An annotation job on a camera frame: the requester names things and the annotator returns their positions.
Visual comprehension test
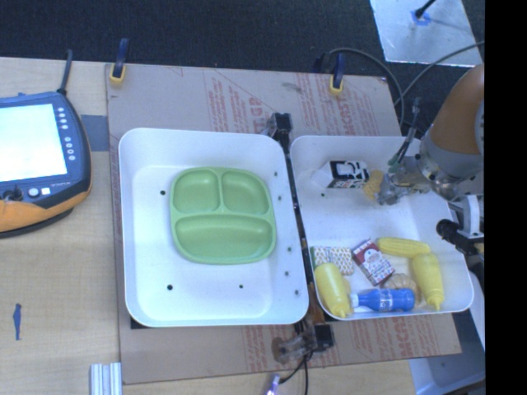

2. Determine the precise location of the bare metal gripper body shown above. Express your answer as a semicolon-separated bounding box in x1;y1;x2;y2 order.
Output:
389;153;459;202

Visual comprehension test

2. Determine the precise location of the small yellow corn cob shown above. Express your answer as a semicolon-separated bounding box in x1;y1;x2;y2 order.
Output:
362;169;385;201

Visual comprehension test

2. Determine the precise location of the white plastic tray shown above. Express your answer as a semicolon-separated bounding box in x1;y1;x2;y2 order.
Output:
289;134;475;322
118;128;310;328

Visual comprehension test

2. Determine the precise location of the black and white carton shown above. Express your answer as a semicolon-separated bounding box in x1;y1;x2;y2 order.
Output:
326;160;370;190

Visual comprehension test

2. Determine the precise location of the long yellow corn cob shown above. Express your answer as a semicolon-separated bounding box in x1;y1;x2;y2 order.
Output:
375;236;431;259

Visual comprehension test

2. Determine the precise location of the red and white carton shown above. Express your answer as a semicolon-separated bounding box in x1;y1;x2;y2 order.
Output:
351;239;396;287

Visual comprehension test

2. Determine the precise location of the yellow patterned packet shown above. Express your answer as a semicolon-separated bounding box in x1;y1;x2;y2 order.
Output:
309;245;357;277

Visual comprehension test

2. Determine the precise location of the tan bread roll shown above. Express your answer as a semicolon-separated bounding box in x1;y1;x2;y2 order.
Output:
383;272;422;304

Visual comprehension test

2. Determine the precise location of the yellow squeeze bottle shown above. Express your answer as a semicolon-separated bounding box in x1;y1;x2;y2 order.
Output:
411;253;446;313
314;262;355;319

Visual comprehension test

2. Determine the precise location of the blue bottle white cap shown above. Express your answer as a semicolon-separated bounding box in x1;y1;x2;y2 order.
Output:
349;287;417;314

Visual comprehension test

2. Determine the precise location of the green divided plate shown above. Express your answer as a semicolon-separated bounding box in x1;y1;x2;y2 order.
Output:
169;166;277;266

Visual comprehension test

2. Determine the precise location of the brown cardboard board red print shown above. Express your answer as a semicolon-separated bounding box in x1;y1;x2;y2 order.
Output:
105;63;463;385

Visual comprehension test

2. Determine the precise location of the black block with thin wires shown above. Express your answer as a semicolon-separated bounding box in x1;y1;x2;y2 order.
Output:
266;112;294;140
311;323;335;351

